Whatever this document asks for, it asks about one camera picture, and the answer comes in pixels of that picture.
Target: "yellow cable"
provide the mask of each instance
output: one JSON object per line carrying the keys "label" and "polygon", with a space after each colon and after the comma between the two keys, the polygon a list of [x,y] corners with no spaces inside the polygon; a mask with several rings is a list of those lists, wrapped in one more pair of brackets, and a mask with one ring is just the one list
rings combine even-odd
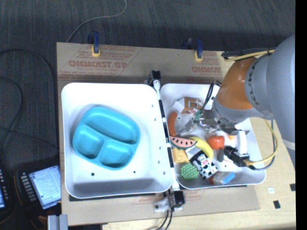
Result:
{"label": "yellow cable", "polygon": [[262,160],[260,160],[260,161],[244,160],[244,162],[245,162],[245,164],[246,164],[247,166],[249,166],[249,165],[254,165],[254,164],[256,164],[256,163],[261,163],[261,162],[266,162],[266,161],[268,161],[268,160],[271,160],[271,159],[276,155],[276,153],[277,153],[277,148],[278,148],[277,137],[276,137],[276,135],[275,135],[274,130],[273,130],[272,127],[270,126],[269,122],[268,122],[267,120],[265,120],[265,123],[266,123],[267,126],[269,127],[269,129],[270,129],[270,131],[271,131],[271,133],[272,133],[272,135],[273,135],[273,137],[274,137],[274,139],[275,139],[275,144],[276,144],[276,146],[275,146],[275,151],[274,151],[269,157],[267,157],[266,159],[262,159]]}
{"label": "yellow cable", "polygon": [[246,58],[250,58],[250,57],[255,57],[255,56],[260,56],[260,55],[265,55],[265,54],[271,54],[274,51],[275,51],[274,49],[264,50],[264,51],[260,51],[260,52],[255,52],[255,53],[247,54],[247,55],[234,56],[234,57],[228,58],[228,59],[224,58],[224,61],[226,61],[226,62],[236,61],[236,60],[240,60],[240,59],[246,59]]}

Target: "sponge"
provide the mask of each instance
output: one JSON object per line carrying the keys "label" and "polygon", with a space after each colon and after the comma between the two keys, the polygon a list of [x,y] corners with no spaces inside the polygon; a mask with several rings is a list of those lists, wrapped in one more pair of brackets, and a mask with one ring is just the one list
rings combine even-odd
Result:
{"label": "sponge", "polygon": [[186,163],[180,168],[180,175],[186,179],[186,180],[194,180],[199,176],[199,171],[197,168],[191,164],[191,163]]}

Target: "yellow banana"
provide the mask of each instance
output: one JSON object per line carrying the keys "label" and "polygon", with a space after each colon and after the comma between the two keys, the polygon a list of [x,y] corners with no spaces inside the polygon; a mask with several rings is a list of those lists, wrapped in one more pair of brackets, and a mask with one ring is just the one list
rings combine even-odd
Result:
{"label": "yellow banana", "polygon": [[199,149],[201,149],[207,155],[207,157],[212,160],[213,150],[205,140],[203,140],[199,137],[196,137],[196,136],[189,137],[189,139],[197,141],[195,146],[198,147]]}

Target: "display screen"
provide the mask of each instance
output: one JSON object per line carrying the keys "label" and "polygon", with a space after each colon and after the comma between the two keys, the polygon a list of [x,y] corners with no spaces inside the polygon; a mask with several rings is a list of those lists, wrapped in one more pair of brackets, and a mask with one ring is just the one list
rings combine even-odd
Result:
{"label": "display screen", "polygon": [[0,208],[3,208],[3,207],[5,207],[5,204],[4,204],[4,200],[3,200],[2,191],[0,189]]}
{"label": "display screen", "polygon": [[57,165],[30,173],[29,176],[43,209],[61,200],[61,176]]}

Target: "black surface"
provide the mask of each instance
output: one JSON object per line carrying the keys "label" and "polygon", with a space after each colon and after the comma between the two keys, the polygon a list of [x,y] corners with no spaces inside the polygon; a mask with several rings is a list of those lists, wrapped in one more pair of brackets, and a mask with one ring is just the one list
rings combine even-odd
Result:
{"label": "black surface", "polygon": [[[277,46],[295,33],[295,0],[127,0],[119,17],[82,26],[71,42],[86,43],[98,31],[100,43],[121,46],[181,48],[197,38],[204,50],[240,50]],[[56,42],[66,42],[82,22],[114,15],[123,0],[0,0],[0,50],[30,49],[56,73]],[[15,81],[23,105],[11,130],[57,146],[56,86],[41,59],[26,52],[0,54],[0,76]],[[0,127],[12,121],[19,104],[16,88],[0,80]],[[54,157],[51,145],[10,132],[0,151],[13,173],[20,166]],[[4,130],[0,128],[0,141]],[[0,229],[31,229],[16,197],[14,214]]]}

